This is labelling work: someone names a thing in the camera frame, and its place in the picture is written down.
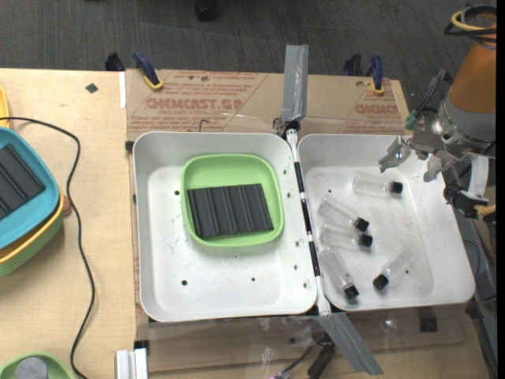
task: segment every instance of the wooden table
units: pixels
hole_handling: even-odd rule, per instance
[[[90,84],[98,90],[90,93],[86,89]],[[82,153],[71,194],[82,218],[83,248],[95,278],[97,300],[77,347],[75,363],[89,378],[112,378],[114,354],[117,350],[132,350],[137,324],[129,155],[125,150],[127,122],[125,109],[120,108],[118,74],[0,69],[0,85],[6,90],[12,116],[54,123],[80,139]],[[64,188],[76,153],[75,143],[43,126],[14,121],[11,127],[39,153]],[[43,250],[16,271],[0,277],[0,364],[25,352],[45,351],[69,366],[70,349],[89,301],[90,286],[77,246],[77,220],[71,214]],[[444,310],[442,316],[440,324],[447,318],[457,321],[458,327],[447,334],[447,341],[435,341],[431,346],[429,341],[416,344],[411,340],[409,347],[393,351],[398,346],[393,337],[374,337],[368,332],[368,337],[378,342],[371,348],[376,350],[374,356],[384,377],[486,376],[476,331],[462,307]],[[367,330],[372,330],[366,324],[357,328],[364,337]],[[309,361],[303,366],[305,370],[300,368],[293,377],[305,377]],[[272,362],[267,368],[238,366],[233,368],[233,375],[265,377],[289,363]],[[332,361],[327,372],[330,376],[368,377],[352,373],[342,356]],[[228,374],[232,371],[222,367],[153,376]]]

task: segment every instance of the green plastic container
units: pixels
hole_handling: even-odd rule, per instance
[[[16,379],[16,368],[26,358],[37,357],[47,365],[49,379],[76,379],[74,374],[54,356],[46,352],[30,352],[0,366],[0,379]]]
[[[198,237],[191,216],[187,190],[245,184],[261,184],[273,230],[213,238]],[[193,239],[205,246],[256,246],[275,240],[284,227],[282,198],[274,169],[269,162],[259,156],[223,153],[194,157],[182,171],[181,195],[185,225]]]

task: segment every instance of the caster wheel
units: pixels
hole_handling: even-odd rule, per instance
[[[215,18],[215,2],[212,0],[198,0],[195,3],[195,10],[200,21],[210,21]]]

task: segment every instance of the blue clamp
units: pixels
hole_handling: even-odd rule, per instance
[[[372,56],[371,62],[372,66],[366,75],[370,76],[370,74],[372,74],[370,88],[374,94],[381,96],[384,94],[384,86],[382,85],[382,62],[380,61],[380,57],[376,54]]]
[[[133,52],[133,58],[135,59],[135,62],[137,62],[137,67],[142,68],[144,71],[144,81],[147,83],[149,88],[153,91],[161,90],[163,82],[159,79],[155,68],[149,62],[145,54],[140,51],[135,51]]]

